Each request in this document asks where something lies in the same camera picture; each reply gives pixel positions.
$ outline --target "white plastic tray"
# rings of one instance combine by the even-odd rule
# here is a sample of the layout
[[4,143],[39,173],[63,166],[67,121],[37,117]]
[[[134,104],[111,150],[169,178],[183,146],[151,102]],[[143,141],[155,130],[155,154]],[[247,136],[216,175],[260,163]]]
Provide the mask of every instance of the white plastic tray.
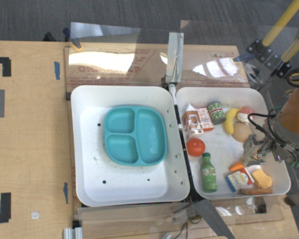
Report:
[[[222,104],[225,113],[232,107],[248,106],[255,113],[268,114],[265,101],[261,94],[256,90],[247,88],[181,88],[176,93],[176,99],[180,115],[185,112],[188,103],[191,103],[195,108],[199,108],[207,107],[208,104],[215,101]],[[263,117],[254,117],[254,121],[259,125],[264,124]],[[257,135],[257,139],[263,138],[264,135],[260,131],[256,130],[253,126],[250,126],[250,128]],[[227,134],[223,124],[215,125],[212,131],[204,132],[200,139],[206,145],[205,152],[211,154],[211,163],[216,169],[218,190],[213,193],[205,193],[203,191],[200,172],[202,157],[189,155],[190,168],[197,193],[206,199],[248,197],[240,193],[233,193],[225,180],[225,176],[230,173],[229,167],[236,163],[243,155],[243,144],[236,141],[232,135]],[[287,193],[291,182],[285,163],[276,162],[271,153],[266,155],[265,161],[266,164],[262,166],[262,169],[273,179],[273,195]]]
[[[105,151],[103,122],[113,107],[146,106],[163,117],[165,159],[153,166],[126,166]],[[80,86],[71,94],[76,191],[91,207],[181,201],[189,180],[171,95],[160,87]]]

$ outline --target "orange ball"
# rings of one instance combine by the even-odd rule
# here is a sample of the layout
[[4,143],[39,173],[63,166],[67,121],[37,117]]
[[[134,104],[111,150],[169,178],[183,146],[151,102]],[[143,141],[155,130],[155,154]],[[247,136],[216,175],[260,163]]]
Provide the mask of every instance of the orange ball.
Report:
[[192,138],[186,143],[187,153],[194,157],[199,157],[205,152],[205,143],[197,138]]

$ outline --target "dark floor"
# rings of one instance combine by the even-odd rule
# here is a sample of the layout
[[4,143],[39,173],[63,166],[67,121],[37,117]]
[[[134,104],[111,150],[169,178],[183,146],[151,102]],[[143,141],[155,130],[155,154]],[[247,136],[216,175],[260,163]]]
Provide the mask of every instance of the dark floor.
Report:
[[[194,30],[187,43],[244,45],[262,38],[293,0],[0,0],[0,40],[42,41],[51,32],[64,41],[63,28],[71,22],[180,31],[181,20],[208,22],[214,27]],[[299,11],[287,24],[292,41],[299,31]],[[286,47],[276,44],[277,53]],[[299,52],[291,59],[299,67]],[[269,86],[274,105],[286,101],[284,80],[274,77]],[[299,228],[299,168],[290,170],[288,202]]]

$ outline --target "can lid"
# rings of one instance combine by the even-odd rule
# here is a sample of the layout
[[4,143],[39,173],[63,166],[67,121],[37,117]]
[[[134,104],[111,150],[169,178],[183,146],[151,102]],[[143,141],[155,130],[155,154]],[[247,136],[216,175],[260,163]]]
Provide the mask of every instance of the can lid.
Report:
[[210,153],[205,152],[205,153],[203,154],[203,157],[210,157]]

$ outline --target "toy banana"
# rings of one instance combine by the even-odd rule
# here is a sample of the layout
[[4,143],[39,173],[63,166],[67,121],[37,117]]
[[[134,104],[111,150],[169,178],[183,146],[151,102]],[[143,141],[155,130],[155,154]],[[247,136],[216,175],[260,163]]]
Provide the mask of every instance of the toy banana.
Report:
[[224,127],[225,127],[225,130],[229,134],[234,133],[234,122],[233,121],[234,121],[234,118],[236,117],[239,110],[240,110],[240,108],[231,108],[228,110],[228,112],[225,115],[226,121],[224,122]]

